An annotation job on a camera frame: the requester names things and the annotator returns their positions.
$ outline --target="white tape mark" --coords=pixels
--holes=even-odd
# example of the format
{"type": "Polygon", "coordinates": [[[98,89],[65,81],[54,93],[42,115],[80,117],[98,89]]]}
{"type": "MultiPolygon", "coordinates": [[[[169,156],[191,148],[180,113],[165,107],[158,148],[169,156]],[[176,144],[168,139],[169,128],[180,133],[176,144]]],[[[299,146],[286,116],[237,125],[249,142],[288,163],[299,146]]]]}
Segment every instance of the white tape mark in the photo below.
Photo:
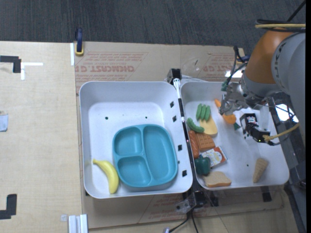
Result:
{"type": "Polygon", "coordinates": [[[74,66],[74,44],[70,44],[71,65],[74,66]]]}
{"type": "Polygon", "coordinates": [[[25,80],[25,66],[43,66],[42,62],[22,62],[20,63],[20,79],[25,80]]]}
{"type": "Polygon", "coordinates": [[[25,80],[25,65],[20,63],[20,79],[25,80]]]}

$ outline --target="toy bread slice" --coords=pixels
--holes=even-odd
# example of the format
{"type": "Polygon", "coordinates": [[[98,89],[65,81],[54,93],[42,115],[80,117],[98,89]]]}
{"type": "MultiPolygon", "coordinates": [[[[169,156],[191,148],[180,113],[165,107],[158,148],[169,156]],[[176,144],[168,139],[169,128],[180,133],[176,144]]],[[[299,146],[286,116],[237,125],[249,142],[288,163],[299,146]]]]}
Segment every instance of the toy bread slice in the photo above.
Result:
{"type": "Polygon", "coordinates": [[[256,160],[255,171],[253,174],[253,182],[257,183],[261,178],[263,172],[266,170],[268,162],[262,158],[256,160]]]}
{"type": "Polygon", "coordinates": [[[210,172],[207,176],[203,176],[203,180],[207,187],[229,186],[231,180],[220,171],[210,172]]]}
{"type": "Polygon", "coordinates": [[[200,120],[200,126],[204,128],[204,133],[209,134],[211,137],[215,137],[218,133],[216,123],[212,118],[212,115],[209,115],[207,121],[200,120]]]}

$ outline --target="banana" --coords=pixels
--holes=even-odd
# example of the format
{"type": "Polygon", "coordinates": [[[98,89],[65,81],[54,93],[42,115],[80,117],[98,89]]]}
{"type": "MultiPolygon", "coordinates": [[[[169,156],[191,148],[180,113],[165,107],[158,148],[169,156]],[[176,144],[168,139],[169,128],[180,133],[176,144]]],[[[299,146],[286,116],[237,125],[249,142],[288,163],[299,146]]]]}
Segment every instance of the banana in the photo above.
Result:
{"type": "Polygon", "coordinates": [[[108,178],[109,193],[116,193],[119,187],[119,176],[116,168],[109,161],[98,161],[93,159],[93,164],[98,165],[108,178]]]}

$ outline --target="toy cucumber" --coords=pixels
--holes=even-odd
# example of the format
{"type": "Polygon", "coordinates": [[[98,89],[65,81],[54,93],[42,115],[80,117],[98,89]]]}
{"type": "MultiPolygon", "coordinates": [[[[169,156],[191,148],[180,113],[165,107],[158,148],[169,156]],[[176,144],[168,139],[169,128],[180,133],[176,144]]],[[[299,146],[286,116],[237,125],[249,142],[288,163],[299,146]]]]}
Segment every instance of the toy cucumber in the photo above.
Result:
{"type": "Polygon", "coordinates": [[[198,108],[197,108],[197,110],[196,110],[196,115],[195,115],[195,117],[196,117],[197,120],[199,120],[200,117],[201,117],[201,110],[202,110],[202,104],[200,103],[200,104],[198,105],[198,108]]]}
{"type": "Polygon", "coordinates": [[[210,115],[210,106],[206,106],[206,112],[205,112],[205,115],[204,115],[204,119],[205,121],[207,121],[209,119],[209,115],[210,115]]]}
{"type": "Polygon", "coordinates": [[[201,110],[201,116],[200,116],[201,120],[203,120],[205,118],[205,112],[206,112],[206,105],[204,104],[202,106],[202,110],[201,110]]]}
{"type": "Polygon", "coordinates": [[[195,131],[195,132],[198,132],[198,133],[203,133],[203,132],[204,132],[204,128],[195,125],[195,123],[193,122],[193,120],[192,120],[191,117],[189,117],[189,118],[187,119],[187,125],[189,126],[190,129],[192,129],[192,130],[195,131]]]}
{"type": "Polygon", "coordinates": [[[207,121],[209,119],[210,115],[210,106],[209,105],[202,105],[201,103],[198,105],[198,108],[196,110],[196,119],[197,120],[205,120],[207,121]]]}

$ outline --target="green toy pepper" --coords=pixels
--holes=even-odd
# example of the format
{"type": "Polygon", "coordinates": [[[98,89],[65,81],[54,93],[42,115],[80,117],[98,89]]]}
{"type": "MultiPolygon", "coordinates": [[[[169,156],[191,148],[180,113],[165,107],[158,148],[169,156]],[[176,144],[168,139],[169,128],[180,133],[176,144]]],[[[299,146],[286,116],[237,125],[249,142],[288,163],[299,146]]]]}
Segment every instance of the green toy pepper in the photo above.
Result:
{"type": "Polygon", "coordinates": [[[208,175],[210,171],[210,159],[208,157],[200,155],[199,158],[194,160],[194,165],[197,174],[208,175]]]}

